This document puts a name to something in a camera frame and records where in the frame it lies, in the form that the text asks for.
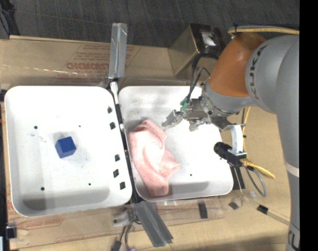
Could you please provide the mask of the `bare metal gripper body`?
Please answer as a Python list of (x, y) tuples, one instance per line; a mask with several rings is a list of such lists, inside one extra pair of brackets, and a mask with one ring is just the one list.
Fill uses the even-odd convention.
[(225, 118), (225, 113), (203, 97), (191, 99), (183, 118), (192, 122), (212, 123), (215, 119)]

